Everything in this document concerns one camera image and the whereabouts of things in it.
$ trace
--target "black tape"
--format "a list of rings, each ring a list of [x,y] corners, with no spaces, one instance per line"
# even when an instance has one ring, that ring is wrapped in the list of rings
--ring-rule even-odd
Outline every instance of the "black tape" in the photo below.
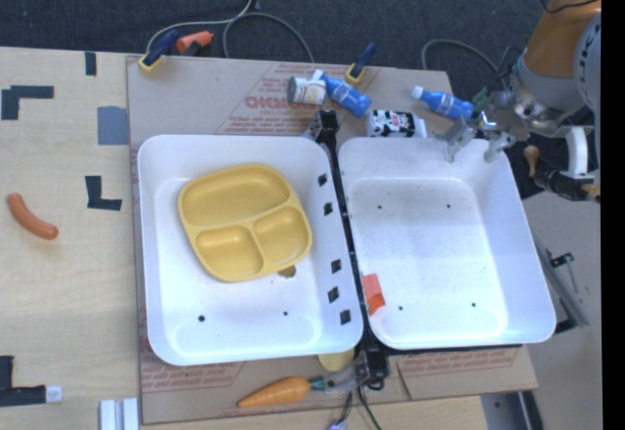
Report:
[[[96,54],[92,51],[85,52],[85,75],[96,75],[98,73],[98,65]]]
[[[0,356],[0,390],[13,386],[13,356]]]
[[[16,387],[0,390],[0,408],[46,404],[46,386]]]
[[[2,120],[17,120],[20,114],[20,99],[11,90],[2,90],[2,108],[0,108]]]
[[[20,114],[20,98],[53,99],[54,86],[11,86],[2,90],[2,108],[0,119],[17,120]]]
[[[122,199],[102,199],[102,177],[86,176],[87,196],[89,202],[87,207],[94,209],[109,209],[111,211],[119,211],[121,209]]]

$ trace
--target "toy sink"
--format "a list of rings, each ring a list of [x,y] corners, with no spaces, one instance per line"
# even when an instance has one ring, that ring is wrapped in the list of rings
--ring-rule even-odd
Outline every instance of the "toy sink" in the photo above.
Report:
[[[354,138],[339,150],[371,329],[389,347],[540,342],[556,317],[507,157],[484,140]]]
[[[286,179],[264,164],[242,164],[188,182],[180,218],[202,266],[238,282],[284,271],[310,251],[306,213]]]
[[[358,343],[354,272],[318,144],[161,135],[143,143],[137,167],[147,338],[160,359],[194,366],[334,354]]]
[[[312,140],[147,140],[138,172],[154,353],[189,366],[345,352],[364,329],[359,287],[370,332],[392,349],[549,338],[556,316],[507,157],[485,162],[486,141],[472,140],[450,163],[445,147],[342,144],[353,268],[328,155]]]

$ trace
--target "toy carrot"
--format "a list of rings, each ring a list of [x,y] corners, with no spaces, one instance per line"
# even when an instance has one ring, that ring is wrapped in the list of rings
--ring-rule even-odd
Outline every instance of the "toy carrot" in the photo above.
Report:
[[[240,408],[255,408],[256,406],[297,403],[304,399],[310,390],[311,384],[306,378],[291,376],[261,388],[241,399],[237,405]]]

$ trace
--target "carrot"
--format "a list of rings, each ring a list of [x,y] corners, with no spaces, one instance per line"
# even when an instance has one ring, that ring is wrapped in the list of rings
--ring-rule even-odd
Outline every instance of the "carrot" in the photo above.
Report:
[[[16,220],[18,220],[25,229],[31,231],[36,236],[52,239],[59,234],[59,229],[57,227],[33,215],[18,193],[10,193],[7,197],[7,202]]]
[[[291,376],[261,388],[238,402],[240,408],[255,408],[274,404],[296,403],[304,399],[311,390],[311,384],[302,376]]]

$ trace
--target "blue clamp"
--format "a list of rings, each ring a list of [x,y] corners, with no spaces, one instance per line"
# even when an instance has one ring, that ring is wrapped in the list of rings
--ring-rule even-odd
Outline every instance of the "blue clamp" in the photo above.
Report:
[[[358,58],[356,62],[350,65],[348,71],[345,74],[346,82],[349,82],[353,86],[358,84],[362,80],[362,76],[364,75],[364,67],[369,63],[371,57],[375,53],[375,43],[369,43],[366,47],[362,55]]]
[[[139,67],[144,71],[150,72],[154,70],[162,61],[163,55],[168,55],[171,49],[180,38],[178,30],[170,30],[151,48],[145,55],[139,59]]]

